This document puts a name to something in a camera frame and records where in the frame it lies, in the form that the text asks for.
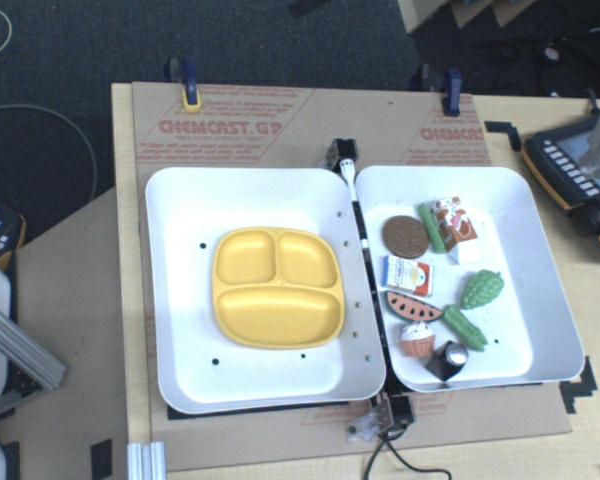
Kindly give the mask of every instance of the yellow divided plate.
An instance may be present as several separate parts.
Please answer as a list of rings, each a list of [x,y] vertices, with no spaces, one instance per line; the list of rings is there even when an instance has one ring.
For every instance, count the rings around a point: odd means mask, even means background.
[[[254,347],[315,347],[344,322],[336,256],[306,231],[258,227],[222,237],[213,259],[213,306],[222,331]]]

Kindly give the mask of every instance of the white cable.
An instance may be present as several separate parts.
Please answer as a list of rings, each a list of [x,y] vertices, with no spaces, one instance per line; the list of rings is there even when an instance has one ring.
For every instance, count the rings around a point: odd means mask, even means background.
[[[349,196],[351,197],[351,201],[357,201],[358,196],[356,194],[356,166],[353,163],[353,160],[350,158],[345,158],[340,160],[340,173],[344,178],[344,181],[347,182],[347,186],[349,187]]]
[[[0,46],[0,52],[4,50],[9,42],[11,41],[11,36],[13,35],[13,25],[11,24],[11,20],[9,16],[7,16],[3,11],[0,10],[0,16],[7,22],[7,27],[9,27],[9,31],[7,33],[7,38],[4,40],[4,43]]]

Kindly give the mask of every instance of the toy cupcake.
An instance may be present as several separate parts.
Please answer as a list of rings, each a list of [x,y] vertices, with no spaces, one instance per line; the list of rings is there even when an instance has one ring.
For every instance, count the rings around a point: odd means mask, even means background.
[[[425,322],[414,322],[402,328],[400,344],[411,357],[424,357],[433,354],[436,337]]]

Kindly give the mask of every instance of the dark carpet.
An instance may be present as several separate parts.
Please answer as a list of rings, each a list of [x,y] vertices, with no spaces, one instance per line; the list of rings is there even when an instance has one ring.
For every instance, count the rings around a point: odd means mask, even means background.
[[[588,32],[600,0],[539,0],[504,28],[487,9],[462,30],[445,6],[411,35],[396,0],[0,0],[0,10],[13,24],[0,105],[36,106],[0,109],[0,201],[24,215],[28,240],[94,193],[72,124],[101,194],[114,185],[111,84],[162,81],[169,56],[192,58],[200,83],[403,91],[426,64],[440,90],[455,67],[463,92],[600,97],[600,33]],[[6,33],[0,16],[0,45]],[[561,61],[547,63],[543,48],[561,37]]]

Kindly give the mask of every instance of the blue clamp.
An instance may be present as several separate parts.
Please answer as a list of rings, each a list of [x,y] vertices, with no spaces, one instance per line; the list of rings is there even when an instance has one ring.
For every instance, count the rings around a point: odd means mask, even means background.
[[[189,58],[184,57],[182,60],[178,57],[169,58],[169,62],[164,66],[164,79],[166,82],[184,84],[182,103],[185,110],[195,112],[200,109],[202,100],[196,83],[196,70]]]
[[[460,71],[449,68],[444,74],[443,84],[446,93],[446,96],[442,98],[444,115],[457,117],[460,115],[460,88],[462,87]]]

